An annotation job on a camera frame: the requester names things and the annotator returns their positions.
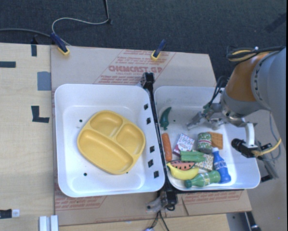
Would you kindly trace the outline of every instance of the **green toy vegetable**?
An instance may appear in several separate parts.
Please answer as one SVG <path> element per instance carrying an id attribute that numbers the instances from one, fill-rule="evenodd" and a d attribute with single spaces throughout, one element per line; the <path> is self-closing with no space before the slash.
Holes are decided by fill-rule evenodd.
<path id="1" fill-rule="evenodd" d="M 181 161 L 191 161 L 200 163 L 206 160 L 204 153 L 198 151 L 181 151 Z"/>
<path id="2" fill-rule="evenodd" d="M 164 130 L 167 130 L 168 125 L 169 125 L 169 120 L 168 120 L 168 116 L 169 116 L 169 112 L 171 110 L 172 107 L 167 108 L 165 111 L 163 111 L 161 118 L 160 118 L 160 125 L 163 127 Z"/>

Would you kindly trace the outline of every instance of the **hole in tray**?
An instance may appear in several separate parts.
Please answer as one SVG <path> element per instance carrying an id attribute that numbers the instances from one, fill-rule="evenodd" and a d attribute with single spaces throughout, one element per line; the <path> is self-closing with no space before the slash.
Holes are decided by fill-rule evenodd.
<path id="1" fill-rule="evenodd" d="M 157 170 L 154 172 L 154 178 L 157 178 L 158 176 L 159 176 L 159 171 Z"/>
<path id="2" fill-rule="evenodd" d="M 153 160 L 148 161 L 148 167 L 151 167 L 154 164 Z"/>

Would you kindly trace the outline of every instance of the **white tray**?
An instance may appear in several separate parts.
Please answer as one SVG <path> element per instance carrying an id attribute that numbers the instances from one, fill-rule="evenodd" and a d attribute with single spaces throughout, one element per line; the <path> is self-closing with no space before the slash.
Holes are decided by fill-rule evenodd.
<path id="1" fill-rule="evenodd" d="M 165 181 L 148 93 L 138 86 L 65 84 L 55 91 L 58 184 L 70 197 L 158 191 Z M 79 152 L 77 137 L 89 118 L 114 111 L 135 123 L 146 145 L 133 168 L 123 175 L 99 169 Z"/>
<path id="2" fill-rule="evenodd" d="M 207 104 L 214 92 L 214 88 L 203 87 L 160 87 L 155 91 L 154 98 L 156 109 L 160 120 L 163 111 L 171 107 L 169 113 L 169 125 L 165 131 L 160 128 L 160 133 L 167 132 L 170 137 L 172 149 L 174 148 L 181 133 L 195 139 L 201 132 L 213 131 L 223 134 L 223 149 L 220 156 L 224 158 L 228 166 L 232 180 L 225 184 L 211 184 L 205 187 L 186 188 L 182 180 L 172 177 L 169 169 L 168 176 L 171 184 L 181 191 L 211 191 L 211 190 L 236 190 L 251 189 L 258 186 L 261 180 L 259 168 L 255 158 L 246 158 L 231 146 L 235 138 L 246 141 L 244 128 L 234 125 L 221 125 L 218 130 L 212 130 L 208 122 L 201 122 L 199 126 L 187 129 L 186 124 L 193 118 L 202 107 Z"/>

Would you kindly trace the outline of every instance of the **blue bottle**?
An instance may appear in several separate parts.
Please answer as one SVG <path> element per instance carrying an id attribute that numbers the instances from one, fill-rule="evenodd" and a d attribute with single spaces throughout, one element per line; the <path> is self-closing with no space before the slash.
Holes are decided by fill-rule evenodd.
<path id="1" fill-rule="evenodd" d="M 212 149 L 213 158 L 213 166 L 214 169 L 217 170 L 221 176 L 220 184 L 228 183 L 231 181 L 231 176 L 229 175 L 229 171 L 227 169 L 227 165 L 225 160 L 219 155 L 219 149 L 214 147 Z"/>

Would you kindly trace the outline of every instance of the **yellow divided plate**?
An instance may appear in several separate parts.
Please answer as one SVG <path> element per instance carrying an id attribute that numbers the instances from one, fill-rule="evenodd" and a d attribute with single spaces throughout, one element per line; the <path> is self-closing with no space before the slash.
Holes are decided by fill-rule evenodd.
<path id="1" fill-rule="evenodd" d="M 81 154 L 104 171 L 128 172 L 145 147 L 144 133 L 125 117 L 109 110 L 93 115 L 78 135 Z"/>

